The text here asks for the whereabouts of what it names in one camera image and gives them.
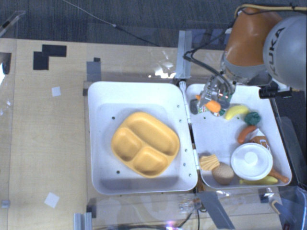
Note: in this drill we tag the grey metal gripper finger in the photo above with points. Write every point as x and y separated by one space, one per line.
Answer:
225 102
204 99

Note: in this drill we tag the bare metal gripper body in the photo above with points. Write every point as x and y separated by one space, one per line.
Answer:
219 86

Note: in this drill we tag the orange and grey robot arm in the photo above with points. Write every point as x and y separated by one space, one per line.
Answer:
249 39

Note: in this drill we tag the small can with grey lid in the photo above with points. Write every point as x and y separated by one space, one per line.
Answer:
193 106

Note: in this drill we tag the yellow banana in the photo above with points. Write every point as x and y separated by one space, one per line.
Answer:
266 181
236 110

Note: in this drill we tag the thin black and white rod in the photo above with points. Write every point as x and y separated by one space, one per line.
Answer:
187 109

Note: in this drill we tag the green broccoli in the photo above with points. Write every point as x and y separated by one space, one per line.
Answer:
252 118

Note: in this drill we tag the white plastic tray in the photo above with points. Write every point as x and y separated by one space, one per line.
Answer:
103 138
216 138

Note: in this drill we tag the orange sausage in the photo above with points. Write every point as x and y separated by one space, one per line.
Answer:
245 133

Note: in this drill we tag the brown and white carton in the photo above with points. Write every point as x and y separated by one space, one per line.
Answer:
260 140

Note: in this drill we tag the yellow ridged biscuit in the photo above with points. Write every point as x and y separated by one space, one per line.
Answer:
209 162

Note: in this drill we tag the white bowl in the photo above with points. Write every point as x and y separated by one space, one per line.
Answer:
250 160

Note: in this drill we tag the brown bread roll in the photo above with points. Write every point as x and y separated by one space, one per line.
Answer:
223 174

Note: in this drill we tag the yellow divided plate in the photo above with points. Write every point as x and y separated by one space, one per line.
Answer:
146 142

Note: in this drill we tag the dark orange carrot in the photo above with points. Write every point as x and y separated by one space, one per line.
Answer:
279 176

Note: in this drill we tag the black cylinder on white bracket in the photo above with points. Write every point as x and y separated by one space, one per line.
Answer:
268 92

